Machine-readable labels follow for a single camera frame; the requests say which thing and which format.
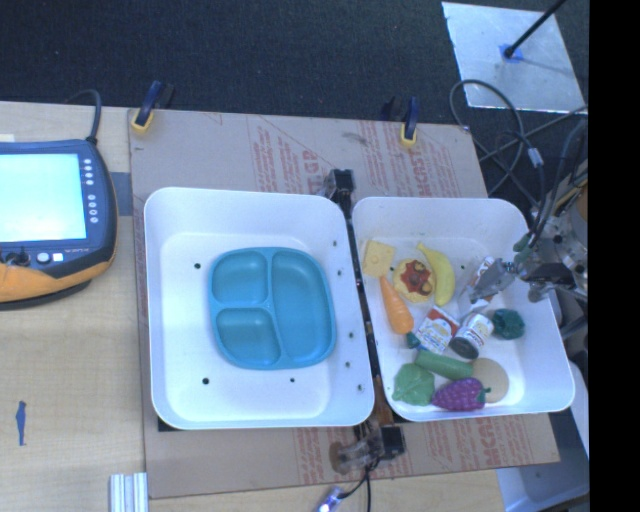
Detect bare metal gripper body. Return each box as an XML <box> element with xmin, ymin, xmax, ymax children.
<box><xmin>522</xmin><ymin>214</ymin><xmax>590</xmax><ymax>303</ymax></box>

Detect small white and red bottle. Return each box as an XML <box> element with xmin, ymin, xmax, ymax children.
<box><xmin>468</xmin><ymin>255</ymin><xmax>498</xmax><ymax>307</ymax></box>

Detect dark green broccoli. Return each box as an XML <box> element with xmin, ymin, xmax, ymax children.
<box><xmin>490</xmin><ymin>308</ymin><xmax>527</xmax><ymax>342</ymax></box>

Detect yellow banana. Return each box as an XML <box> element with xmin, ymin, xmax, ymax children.
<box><xmin>416</xmin><ymin>241</ymin><xmax>457</xmax><ymax>308</ymax></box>

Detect small white and black can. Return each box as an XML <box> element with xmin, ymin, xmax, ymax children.
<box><xmin>448</xmin><ymin>312</ymin><xmax>496</xmax><ymax>361</ymax></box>

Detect white and orange carton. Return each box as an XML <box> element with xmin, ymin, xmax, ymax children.
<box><xmin>413</xmin><ymin>305</ymin><xmax>461</xmax><ymax>356</ymax></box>

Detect yellow and red pizza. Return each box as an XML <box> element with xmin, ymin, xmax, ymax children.
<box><xmin>392</xmin><ymin>257</ymin><xmax>438</xmax><ymax>305</ymax></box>

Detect green cucumber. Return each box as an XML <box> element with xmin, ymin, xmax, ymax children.
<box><xmin>413</xmin><ymin>348</ymin><xmax>475</xmax><ymax>382</ymax></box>

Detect white plastic tray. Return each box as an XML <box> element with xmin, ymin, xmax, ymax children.
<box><xmin>351</xmin><ymin>196</ymin><xmax>576</xmax><ymax>424</ymax></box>
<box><xmin>143</xmin><ymin>186</ymin><xmax>376</xmax><ymax>431</ymax></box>

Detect tan round biscuit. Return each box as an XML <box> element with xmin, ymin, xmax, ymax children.
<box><xmin>472</xmin><ymin>357</ymin><xmax>511</xmax><ymax>405</ymax></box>

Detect orange carrot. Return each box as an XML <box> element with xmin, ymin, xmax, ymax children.
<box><xmin>378</xmin><ymin>274</ymin><xmax>422</xmax><ymax>350</ymax></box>

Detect purple grapes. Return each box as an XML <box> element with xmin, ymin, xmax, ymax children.
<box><xmin>430</xmin><ymin>377</ymin><xmax>492</xmax><ymax>413</ymax></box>

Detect yellow cheese wedge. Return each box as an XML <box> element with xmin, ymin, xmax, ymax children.
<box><xmin>360</xmin><ymin>239</ymin><xmax>397</xmax><ymax>279</ymax></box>

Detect light green lettuce leaf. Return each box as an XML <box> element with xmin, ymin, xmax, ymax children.
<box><xmin>391</xmin><ymin>362</ymin><xmax>436</xmax><ymax>408</ymax></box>

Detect thin black rod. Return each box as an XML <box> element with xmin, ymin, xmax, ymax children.
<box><xmin>342</xmin><ymin>198</ymin><xmax>387</xmax><ymax>427</ymax></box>

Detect blue divided plate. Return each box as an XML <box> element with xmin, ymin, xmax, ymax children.
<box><xmin>207</xmin><ymin>246</ymin><xmax>337</xmax><ymax>372</ymax></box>

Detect brown cardboard board red print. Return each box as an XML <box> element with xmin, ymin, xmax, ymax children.
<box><xmin>127</xmin><ymin>107</ymin><xmax>562</xmax><ymax>500</ymax></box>

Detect black block with thin wires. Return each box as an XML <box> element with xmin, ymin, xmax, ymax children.
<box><xmin>324</xmin><ymin>168</ymin><xmax>357</xmax><ymax>202</ymax></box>
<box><xmin>379</xmin><ymin>424</ymin><xmax>406</xmax><ymax>459</ymax></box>

